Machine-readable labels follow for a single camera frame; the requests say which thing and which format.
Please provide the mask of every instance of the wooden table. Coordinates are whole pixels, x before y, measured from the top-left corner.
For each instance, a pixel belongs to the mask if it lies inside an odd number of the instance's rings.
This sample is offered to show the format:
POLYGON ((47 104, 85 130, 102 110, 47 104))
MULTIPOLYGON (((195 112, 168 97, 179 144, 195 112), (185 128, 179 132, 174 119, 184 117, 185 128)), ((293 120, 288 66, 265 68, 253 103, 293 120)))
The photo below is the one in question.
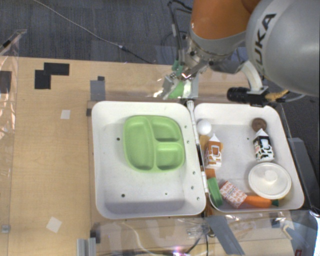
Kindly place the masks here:
MULTIPOLYGON (((10 200, 8 255, 74 256, 77 239, 91 229, 87 103, 90 81, 105 77, 108 95, 152 96, 165 65, 20 57, 10 200), (70 64, 69 76, 53 75, 51 89, 35 89, 44 62, 70 64), (69 119, 61 119, 70 110, 69 119), (60 220, 58 232, 46 228, 60 220)), ((248 86, 242 73, 208 70, 200 94, 224 101, 229 87, 248 86)))

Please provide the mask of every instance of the floor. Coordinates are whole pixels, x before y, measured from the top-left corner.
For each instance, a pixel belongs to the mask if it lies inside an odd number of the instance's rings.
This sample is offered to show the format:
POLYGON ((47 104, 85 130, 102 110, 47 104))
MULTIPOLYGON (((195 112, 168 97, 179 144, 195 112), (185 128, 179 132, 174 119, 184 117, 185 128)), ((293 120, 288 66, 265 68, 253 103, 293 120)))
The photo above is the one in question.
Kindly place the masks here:
MULTIPOLYGON (((192 0, 183 2, 192 7, 192 0)), ((17 29, 27 29, 20 41, 20 56, 173 63, 175 41, 167 0, 41 0, 41 3, 0 1, 0 42, 5 42, 17 29), (125 46, 136 56, 119 46, 125 46)), ((188 30, 190 15, 178 12, 177 20, 183 34, 188 30)), ((276 85, 270 87, 278 90, 276 85)), ((306 96, 284 104, 283 108, 291 136, 305 142, 319 183, 319 99, 306 96)))

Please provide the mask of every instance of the white square marker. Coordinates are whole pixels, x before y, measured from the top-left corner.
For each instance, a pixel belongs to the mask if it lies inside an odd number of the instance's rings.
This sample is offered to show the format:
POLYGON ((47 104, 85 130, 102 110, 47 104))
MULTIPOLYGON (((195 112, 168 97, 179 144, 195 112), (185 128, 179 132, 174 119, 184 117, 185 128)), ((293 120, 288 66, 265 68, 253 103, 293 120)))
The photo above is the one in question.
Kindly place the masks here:
POLYGON ((58 220, 55 217, 51 217, 48 224, 46 225, 46 228, 54 233, 58 233, 61 224, 62 221, 58 220))
POLYGON ((61 119, 70 119, 71 110, 62 110, 61 119))

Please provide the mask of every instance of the clear plastic sheet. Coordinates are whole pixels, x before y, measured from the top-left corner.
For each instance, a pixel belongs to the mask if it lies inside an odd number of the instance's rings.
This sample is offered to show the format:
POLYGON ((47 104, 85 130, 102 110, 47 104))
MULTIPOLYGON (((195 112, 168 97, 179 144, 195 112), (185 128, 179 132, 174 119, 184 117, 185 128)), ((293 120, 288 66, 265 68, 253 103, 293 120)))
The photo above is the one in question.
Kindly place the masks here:
MULTIPOLYGON (((319 215, 312 211, 224 217, 245 255, 319 255, 319 215)), ((95 226, 98 256, 227 255, 205 218, 107 221, 95 226)))
POLYGON ((0 46, 0 254, 6 255, 10 232, 10 196, 18 89, 19 40, 16 31, 0 46))

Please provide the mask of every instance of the white ball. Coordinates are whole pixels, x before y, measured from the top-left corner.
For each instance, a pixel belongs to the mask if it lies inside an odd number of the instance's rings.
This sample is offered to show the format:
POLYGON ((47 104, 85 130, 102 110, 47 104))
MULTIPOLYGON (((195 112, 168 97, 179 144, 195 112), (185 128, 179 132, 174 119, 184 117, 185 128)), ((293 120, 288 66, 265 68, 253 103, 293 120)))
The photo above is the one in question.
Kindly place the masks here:
POLYGON ((207 135, 211 132, 211 123, 208 120, 203 119, 199 121, 196 125, 196 130, 200 135, 207 135))

